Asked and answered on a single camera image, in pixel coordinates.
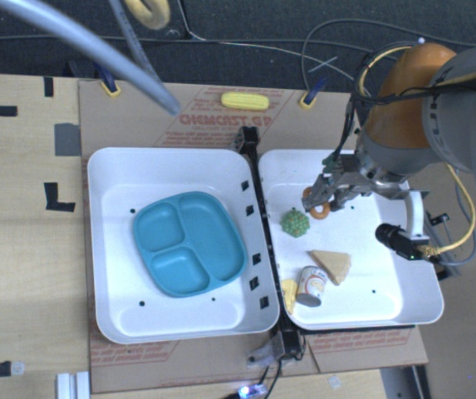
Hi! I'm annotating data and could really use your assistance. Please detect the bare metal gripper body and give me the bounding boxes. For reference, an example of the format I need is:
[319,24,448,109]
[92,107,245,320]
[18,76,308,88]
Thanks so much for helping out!
[322,153,411,201]

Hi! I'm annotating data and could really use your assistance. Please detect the orange doughnut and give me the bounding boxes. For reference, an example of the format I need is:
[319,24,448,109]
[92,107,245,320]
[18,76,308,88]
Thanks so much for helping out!
[302,185,331,221]

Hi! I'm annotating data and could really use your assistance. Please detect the green grapes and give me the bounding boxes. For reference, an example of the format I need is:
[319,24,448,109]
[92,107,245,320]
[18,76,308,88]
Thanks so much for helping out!
[279,207,312,239]

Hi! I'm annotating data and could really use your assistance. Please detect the tan bread slice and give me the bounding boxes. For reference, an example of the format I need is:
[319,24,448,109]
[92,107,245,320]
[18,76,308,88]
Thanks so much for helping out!
[307,249,353,287]

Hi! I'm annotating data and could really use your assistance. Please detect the white and yellow can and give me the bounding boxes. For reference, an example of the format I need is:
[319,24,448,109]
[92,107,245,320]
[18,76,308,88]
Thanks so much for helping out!
[295,265,329,308]

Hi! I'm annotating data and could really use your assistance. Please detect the white plastic tray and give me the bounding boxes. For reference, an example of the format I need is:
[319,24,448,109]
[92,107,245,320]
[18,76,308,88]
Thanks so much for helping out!
[258,148,445,331]
[86,146,281,345]

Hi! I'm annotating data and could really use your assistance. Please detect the yellow cheese wedge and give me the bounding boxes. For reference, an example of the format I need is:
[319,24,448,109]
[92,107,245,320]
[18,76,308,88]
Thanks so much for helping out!
[280,278,300,316]

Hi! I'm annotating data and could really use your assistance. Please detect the yellow corn cob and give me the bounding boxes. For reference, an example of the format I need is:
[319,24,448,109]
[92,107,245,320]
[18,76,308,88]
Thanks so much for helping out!
[220,91,271,112]

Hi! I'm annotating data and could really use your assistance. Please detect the blue divided plate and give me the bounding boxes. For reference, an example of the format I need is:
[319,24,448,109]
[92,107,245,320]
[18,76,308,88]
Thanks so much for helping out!
[132,190,248,299]

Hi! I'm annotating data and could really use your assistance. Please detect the brown cardboard board, red print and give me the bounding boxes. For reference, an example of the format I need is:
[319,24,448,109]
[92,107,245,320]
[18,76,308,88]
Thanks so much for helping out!
[77,79,429,394]

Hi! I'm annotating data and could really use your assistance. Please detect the black cylinder on white bracket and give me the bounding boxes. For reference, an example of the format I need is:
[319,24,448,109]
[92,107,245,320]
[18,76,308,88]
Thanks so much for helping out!
[375,189,432,262]

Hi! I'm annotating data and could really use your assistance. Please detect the black block with wires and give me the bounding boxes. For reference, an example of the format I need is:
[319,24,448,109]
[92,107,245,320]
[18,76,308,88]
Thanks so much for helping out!
[276,328,306,360]
[233,126,261,155]

